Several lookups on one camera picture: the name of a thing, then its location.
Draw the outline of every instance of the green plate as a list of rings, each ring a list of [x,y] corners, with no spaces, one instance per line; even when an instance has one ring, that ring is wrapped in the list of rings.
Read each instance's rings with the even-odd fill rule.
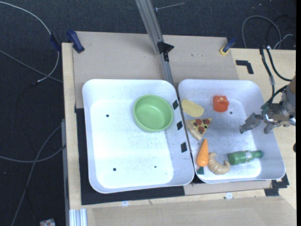
[[[134,118],[138,127],[146,132],[165,130],[173,121],[170,104],[156,95],[139,97],[134,104]]]

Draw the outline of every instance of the dark carpet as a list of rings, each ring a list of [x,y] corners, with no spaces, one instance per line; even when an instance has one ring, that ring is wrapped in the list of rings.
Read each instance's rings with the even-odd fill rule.
[[[66,31],[146,33],[135,0],[0,0],[32,12],[59,43]],[[236,37],[235,48],[296,49],[296,0],[152,0],[163,34]],[[162,8],[174,4],[178,6]],[[0,3],[0,50],[48,74],[56,50],[41,22]],[[62,80],[61,58],[52,74]],[[63,85],[0,53],[0,156],[33,161],[62,147]],[[35,164],[0,158],[0,224],[65,225],[62,153]],[[18,208],[24,190],[22,204]]]

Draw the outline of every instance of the green bottle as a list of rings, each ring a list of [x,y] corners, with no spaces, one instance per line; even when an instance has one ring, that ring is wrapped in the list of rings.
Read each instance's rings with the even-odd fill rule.
[[[231,165],[238,165],[241,163],[247,163],[252,161],[254,158],[263,157],[262,151],[240,151],[230,153],[228,155],[228,160]]]

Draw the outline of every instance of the tray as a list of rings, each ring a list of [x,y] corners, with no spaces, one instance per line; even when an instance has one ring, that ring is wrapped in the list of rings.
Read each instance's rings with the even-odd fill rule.
[[[231,166],[231,170],[224,175],[215,175],[205,167],[204,175],[197,174],[199,179],[206,183],[222,183],[283,177],[285,165],[274,132],[265,134],[263,129],[266,124],[263,122],[243,134],[239,131],[239,126],[245,123],[251,113],[261,113],[260,106],[264,101],[255,83],[241,80],[183,80],[178,86],[178,92],[180,101],[188,99],[205,109],[201,118],[213,119],[202,139],[208,139],[209,152],[218,154],[218,162],[223,163],[227,160],[227,154],[235,151],[262,150],[264,153],[262,158],[250,163]],[[226,112],[213,110],[213,97],[216,95],[227,97],[230,104]],[[185,112],[183,116],[185,120],[194,119]],[[189,132],[188,139],[197,171],[199,166],[196,157],[200,145]]]
[[[88,175],[100,193],[183,186],[194,168],[177,94],[163,80],[87,81],[82,89]],[[163,97],[174,110],[164,131],[148,133],[134,121],[135,100],[145,94]]]

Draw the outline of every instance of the toy carrot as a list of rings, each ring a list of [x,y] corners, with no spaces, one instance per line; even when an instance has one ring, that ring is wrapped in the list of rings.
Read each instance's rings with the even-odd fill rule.
[[[207,166],[208,160],[209,160],[208,140],[204,139],[197,156],[197,165],[200,167],[197,170],[198,174],[204,174],[204,167]]]

